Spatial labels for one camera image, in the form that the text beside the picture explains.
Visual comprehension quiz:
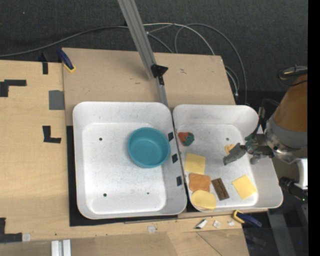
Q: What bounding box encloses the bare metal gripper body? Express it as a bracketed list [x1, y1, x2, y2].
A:
[246, 134, 303, 165]

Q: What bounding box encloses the white plastic tray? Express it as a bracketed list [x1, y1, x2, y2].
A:
[72, 101, 188, 220]
[171, 104, 284, 213]

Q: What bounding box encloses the yellow cheese slice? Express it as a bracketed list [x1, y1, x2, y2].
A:
[184, 152, 207, 176]
[231, 174, 258, 201]

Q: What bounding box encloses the brown chocolate bar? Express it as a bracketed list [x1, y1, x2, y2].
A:
[211, 177, 231, 201]

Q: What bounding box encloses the orange toast slice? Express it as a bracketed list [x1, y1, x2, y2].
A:
[188, 173, 212, 193]

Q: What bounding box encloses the orange and green toy strawberry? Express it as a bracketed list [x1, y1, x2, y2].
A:
[177, 131, 195, 147]

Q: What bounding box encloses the pale yellow oval slice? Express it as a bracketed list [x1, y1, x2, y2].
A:
[190, 189, 217, 210]

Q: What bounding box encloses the thin black rod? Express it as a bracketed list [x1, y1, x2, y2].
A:
[171, 109, 191, 199]

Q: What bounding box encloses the teal bowl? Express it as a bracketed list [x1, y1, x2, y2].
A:
[127, 126, 172, 169]

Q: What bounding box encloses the brown cardboard board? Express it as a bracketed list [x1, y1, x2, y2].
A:
[61, 47, 270, 221]

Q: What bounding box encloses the black cylinder on white bracket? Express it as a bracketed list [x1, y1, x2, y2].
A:
[278, 157, 309, 201]

